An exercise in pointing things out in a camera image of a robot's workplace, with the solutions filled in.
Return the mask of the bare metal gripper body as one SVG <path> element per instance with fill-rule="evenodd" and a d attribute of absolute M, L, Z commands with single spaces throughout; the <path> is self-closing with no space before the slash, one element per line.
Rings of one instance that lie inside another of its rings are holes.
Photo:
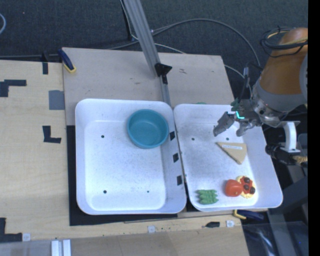
<path fill-rule="evenodd" d="M 283 113 L 271 109 L 261 99 L 235 99 L 233 102 L 234 119 L 251 126 L 263 124 L 277 127 L 283 118 Z"/>

